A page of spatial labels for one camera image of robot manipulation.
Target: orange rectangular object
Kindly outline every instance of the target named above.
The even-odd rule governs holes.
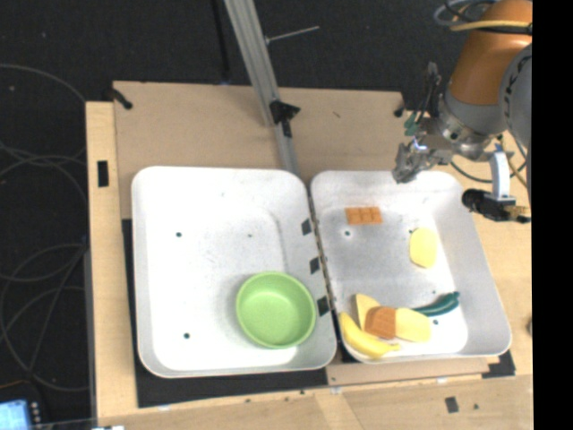
[[[346,207],[346,221],[349,225],[375,225],[382,223],[378,207]]]
[[[396,337],[396,309],[394,307],[373,307],[366,315],[364,331],[391,340]]]

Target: yellow banana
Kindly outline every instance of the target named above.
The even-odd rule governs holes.
[[[340,313],[340,330],[345,341],[361,354],[376,359],[382,357],[391,350],[399,350],[399,344],[389,344],[379,340],[375,336],[362,331],[356,322],[346,312]]]

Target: green plate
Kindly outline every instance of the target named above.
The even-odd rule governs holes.
[[[250,277],[236,297],[236,315],[244,333],[267,348],[290,348],[312,333],[316,307],[311,293],[282,272]]]

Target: dark green toy vegetable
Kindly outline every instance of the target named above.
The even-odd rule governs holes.
[[[414,310],[428,317],[444,315],[459,306],[458,297],[459,292],[452,291],[451,293],[441,296],[435,303],[423,307],[416,307]]]

